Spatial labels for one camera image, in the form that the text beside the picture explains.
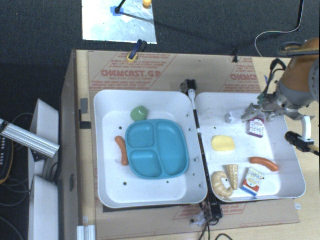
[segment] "white plastic tub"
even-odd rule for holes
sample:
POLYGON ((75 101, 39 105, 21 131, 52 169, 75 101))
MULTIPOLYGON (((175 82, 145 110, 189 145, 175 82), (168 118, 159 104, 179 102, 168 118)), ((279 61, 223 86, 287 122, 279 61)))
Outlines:
MULTIPOLYGON (((196 98, 209 174, 226 172, 226 165, 238 165, 238 190, 230 198, 220 199, 224 202, 247 202, 301 197, 306 191, 306 183, 295 149, 285 140, 288 127, 283 116, 264 122, 263 138, 248 135, 246 123, 226 123, 227 113, 240 109, 244 113, 250 103, 257 103, 257 94, 201 93, 196 98), (211 140, 216 135, 232 137, 235 150, 214 151, 211 140), (272 172, 263 165, 250 164, 250 157, 269 159, 279 166, 279 171, 272 172), (240 189, 249 167, 265 175, 257 196, 240 189)), ((229 182, 223 182, 227 188, 230 187, 229 182)))
POLYGON ((198 133, 190 99, 180 92, 103 90, 94 98, 98 194, 110 208, 183 205, 202 202, 208 193, 198 133), (184 134, 189 166, 170 179, 143 179, 121 164, 116 136, 125 138, 134 123, 131 111, 144 106, 147 119, 177 123, 184 134))

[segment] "black carpet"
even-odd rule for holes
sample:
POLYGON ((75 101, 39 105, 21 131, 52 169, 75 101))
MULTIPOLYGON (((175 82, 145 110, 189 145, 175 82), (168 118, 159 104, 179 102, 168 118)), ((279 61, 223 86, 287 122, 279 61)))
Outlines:
MULTIPOLYGON (((300 0, 152 0, 157 45, 146 52, 258 56, 254 42, 265 31, 290 31, 298 21, 300 0)), ((266 34, 260 52, 276 57, 284 42, 319 36, 320 0, 305 0, 299 31, 266 34)), ((0 118, 12 121, 33 113, 37 99, 59 109, 72 49, 129 51, 129 43, 84 41, 82 0, 0 0, 0 118)), ((12 177, 27 177, 25 150, 14 160, 12 177)), ((16 200, 0 186, 0 202, 16 200)), ((26 200, 0 206, 0 216, 28 238, 26 200)), ((0 239, 18 239, 0 220, 0 239)))

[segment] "divided blue plate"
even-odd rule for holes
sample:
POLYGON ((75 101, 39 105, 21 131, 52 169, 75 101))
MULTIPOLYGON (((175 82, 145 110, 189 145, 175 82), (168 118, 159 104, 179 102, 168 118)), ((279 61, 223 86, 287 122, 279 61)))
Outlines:
POLYGON ((189 166, 185 136, 173 121, 153 119, 131 124, 125 133, 131 170, 149 180, 178 177, 189 166))

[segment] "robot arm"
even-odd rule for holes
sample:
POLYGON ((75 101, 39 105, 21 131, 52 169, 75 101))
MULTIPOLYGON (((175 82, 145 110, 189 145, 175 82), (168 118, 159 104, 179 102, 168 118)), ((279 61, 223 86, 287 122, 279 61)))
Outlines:
POLYGON ((263 116, 270 122, 279 115, 300 120, 302 136, 288 132, 285 139, 302 152, 312 152, 316 155, 319 155, 319 148, 313 146, 314 141, 311 139, 313 117, 300 114, 299 109, 308 107, 314 101, 319 102, 319 40, 311 39, 294 52, 290 51, 294 58, 287 67, 281 60, 274 60, 270 67, 267 86, 258 97, 258 103, 252 103, 241 117, 243 122, 256 116, 263 116), (277 65, 281 65, 282 69, 275 70, 277 65), (284 71, 284 74, 280 81, 276 82, 276 91, 268 94, 269 85, 279 70, 284 71))

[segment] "brown sausage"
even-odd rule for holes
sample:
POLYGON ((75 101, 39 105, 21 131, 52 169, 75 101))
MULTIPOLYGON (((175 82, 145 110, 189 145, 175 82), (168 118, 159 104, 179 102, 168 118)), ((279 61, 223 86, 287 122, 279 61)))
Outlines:
POLYGON ((127 166, 129 164, 126 142, 121 136, 115 137, 115 142, 119 145, 122 153, 121 164, 127 166))
POLYGON ((250 163, 251 164, 259 164, 259 165, 263 165, 267 168, 269 168, 272 172, 277 172, 279 171, 279 166, 276 165, 274 162, 265 159, 263 157, 251 157, 250 158, 250 163))

